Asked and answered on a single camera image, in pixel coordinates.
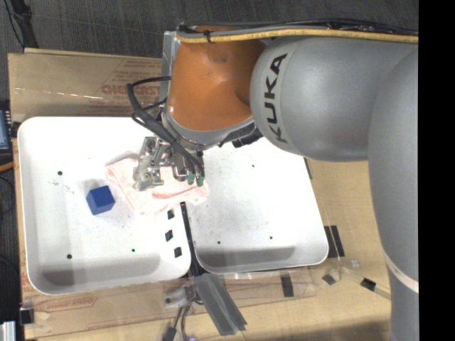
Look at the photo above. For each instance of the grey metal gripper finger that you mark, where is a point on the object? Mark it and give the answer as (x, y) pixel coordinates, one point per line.
(140, 176)
(157, 177)

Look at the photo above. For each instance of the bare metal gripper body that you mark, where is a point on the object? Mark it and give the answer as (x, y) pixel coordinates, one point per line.
(170, 156)

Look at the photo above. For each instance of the pink and white cloth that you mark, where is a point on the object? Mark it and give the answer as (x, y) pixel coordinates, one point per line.
(170, 195)

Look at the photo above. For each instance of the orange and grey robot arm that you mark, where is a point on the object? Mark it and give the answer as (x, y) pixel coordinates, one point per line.
(320, 98)

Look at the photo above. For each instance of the blue cube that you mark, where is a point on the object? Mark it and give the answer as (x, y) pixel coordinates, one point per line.
(100, 200)

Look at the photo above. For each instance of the thin black rod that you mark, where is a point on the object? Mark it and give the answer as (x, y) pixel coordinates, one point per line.
(187, 233)

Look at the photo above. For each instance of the white plastic tray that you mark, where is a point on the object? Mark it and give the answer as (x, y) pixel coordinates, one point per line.
(96, 243)
(256, 208)

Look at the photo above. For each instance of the brown cardboard board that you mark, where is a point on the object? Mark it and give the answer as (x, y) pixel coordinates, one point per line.
(71, 84)

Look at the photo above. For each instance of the black cylinder on white bracket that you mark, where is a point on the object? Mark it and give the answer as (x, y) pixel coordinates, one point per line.
(245, 140)

